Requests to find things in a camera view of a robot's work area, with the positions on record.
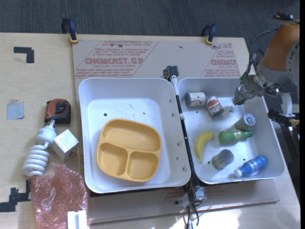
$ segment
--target yellow divided plate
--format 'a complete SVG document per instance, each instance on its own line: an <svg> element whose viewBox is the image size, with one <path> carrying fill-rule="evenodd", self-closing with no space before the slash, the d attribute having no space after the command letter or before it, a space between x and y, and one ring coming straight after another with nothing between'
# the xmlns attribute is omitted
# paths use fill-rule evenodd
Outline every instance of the yellow divided plate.
<svg viewBox="0 0 305 229"><path fill-rule="evenodd" d="M112 177L144 182L156 174L161 148L160 134L153 127L131 120L112 119L101 131L97 163Z"/></svg>

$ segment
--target white bottle cap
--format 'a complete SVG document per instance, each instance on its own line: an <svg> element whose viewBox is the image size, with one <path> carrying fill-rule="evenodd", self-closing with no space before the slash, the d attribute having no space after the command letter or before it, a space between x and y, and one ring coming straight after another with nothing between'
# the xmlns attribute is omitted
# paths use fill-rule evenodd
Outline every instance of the white bottle cap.
<svg viewBox="0 0 305 229"><path fill-rule="evenodd" d="M234 171L234 176L235 176L235 177L239 178L239 177L241 177L242 175L243 175L243 174L242 174L242 172L241 172L240 169L237 169L237 170Z"/></svg>

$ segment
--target plastic wrap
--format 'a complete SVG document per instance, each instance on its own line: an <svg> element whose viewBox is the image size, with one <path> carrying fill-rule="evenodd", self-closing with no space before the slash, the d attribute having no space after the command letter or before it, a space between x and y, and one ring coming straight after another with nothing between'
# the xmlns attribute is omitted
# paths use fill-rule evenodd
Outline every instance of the plastic wrap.
<svg viewBox="0 0 305 229"><path fill-rule="evenodd" d="M37 229L66 229L69 211L88 211L88 193L81 175L65 165L52 165L53 176L29 178Z"/></svg>

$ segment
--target tin can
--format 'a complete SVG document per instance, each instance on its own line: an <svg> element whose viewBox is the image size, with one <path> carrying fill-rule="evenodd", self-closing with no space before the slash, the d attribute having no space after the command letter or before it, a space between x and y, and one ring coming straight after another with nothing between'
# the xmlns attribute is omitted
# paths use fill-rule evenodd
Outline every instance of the tin can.
<svg viewBox="0 0 305 229"><path fill-rule="evenodd" d="M222 170L233 161L234 161L233 153L228 149L224 149L219 154L213 157L212 164L216 169Z"/></svg>
<svg viewBox="0 0 305 229"><path fill-rule="evenodd" d="M205 105L205 94L204 93L187 93L185 95L185 103L188 106L201 106Z"/></svg>
<svg viewBox="0 0 305 229"><path fill-rule="evenodd" d="M216 96L211 96L206 100L206 107L212 116L218 116L224 112L224 109Z"/></svg>
<svg viewBox="0 0 305 229"><path fill-rule="evenodd" d="M246 113L236 123L235 128L243 131L249 130L250 127L254 126L256 119L253 114Z"/></svg>

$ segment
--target wooden table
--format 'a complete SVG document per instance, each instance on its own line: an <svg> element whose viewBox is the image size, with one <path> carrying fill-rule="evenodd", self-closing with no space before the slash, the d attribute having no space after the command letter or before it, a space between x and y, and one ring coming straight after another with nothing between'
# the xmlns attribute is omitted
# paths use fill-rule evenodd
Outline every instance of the wooden table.
<svg viewBox="0 0 305 229"><path fill-rule="evenodd" d="M201 37L79 35L81 40L130 40L204 42ZM215 38L217 42L230 42L233 46L241 72L248 61L248 50L243 39ZM35 50L35 63L26 63L26 56L14 53L14 47L31 47ZM44 127L46 102L56 98L71 104L71 123L58 126L57 133L65 129L78 137L76 97L74 88L72 46L67 34L0 33L0 202L7 202L10 188L25 192L26 176L21 167L35 135ZM10 100L24 103L22 119L7 120L7 105ZM49 164L62 163L51 155ZM80 172L79 154L73 156L66 166ZM51 165L46 175L52 174ZM226 208L200 213L199 228L301 228L300 203L296 196L287 167L284 174L274 179L279 201L247 207ZM183 214L153 218L93 224L92 228L183 228ZM18 202L16 212L0 213L1 228L35 228L31 202Z"/></svg>

